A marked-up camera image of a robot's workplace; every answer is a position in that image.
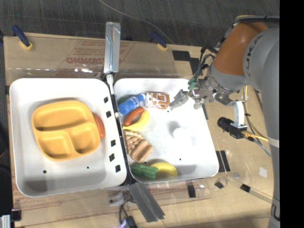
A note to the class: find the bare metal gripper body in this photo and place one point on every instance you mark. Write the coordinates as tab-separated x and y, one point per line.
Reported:
206	93

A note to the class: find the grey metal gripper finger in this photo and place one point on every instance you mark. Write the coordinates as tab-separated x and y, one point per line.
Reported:
177	104
182	94

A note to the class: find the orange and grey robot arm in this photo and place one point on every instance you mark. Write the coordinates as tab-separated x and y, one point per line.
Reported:
259	56

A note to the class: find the orange and white carton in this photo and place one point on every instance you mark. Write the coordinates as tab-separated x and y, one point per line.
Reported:
158	100

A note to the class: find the white cup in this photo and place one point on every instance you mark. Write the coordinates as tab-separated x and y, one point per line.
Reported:
181	132

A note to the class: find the yellow banana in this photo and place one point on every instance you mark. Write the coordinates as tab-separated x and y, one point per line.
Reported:
142	123
167	168

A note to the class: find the red sausage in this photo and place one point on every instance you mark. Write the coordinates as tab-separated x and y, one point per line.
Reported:
133	116

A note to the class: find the blue plastic bottle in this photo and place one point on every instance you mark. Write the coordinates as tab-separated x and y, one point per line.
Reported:
129	104

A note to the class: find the white plastic tray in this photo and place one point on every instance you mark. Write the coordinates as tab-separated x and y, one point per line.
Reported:
190	155
71	179

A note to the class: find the brown waffle slice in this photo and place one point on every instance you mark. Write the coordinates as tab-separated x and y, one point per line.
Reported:
131	138

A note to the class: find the tan hot dog bun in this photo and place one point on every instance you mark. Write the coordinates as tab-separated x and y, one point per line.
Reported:
142	150

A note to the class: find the green vegetable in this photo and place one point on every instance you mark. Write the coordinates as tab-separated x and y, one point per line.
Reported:
143	171

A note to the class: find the orange sausage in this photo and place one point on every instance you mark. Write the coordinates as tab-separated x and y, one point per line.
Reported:
100	126

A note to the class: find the yellow divided plate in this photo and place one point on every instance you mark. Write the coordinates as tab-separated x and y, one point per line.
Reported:
64	117

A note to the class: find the brown cardboard board red print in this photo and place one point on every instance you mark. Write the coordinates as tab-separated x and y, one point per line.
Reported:
59	56

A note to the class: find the black cylinder on white bracket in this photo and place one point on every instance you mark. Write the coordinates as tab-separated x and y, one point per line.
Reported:
229	126

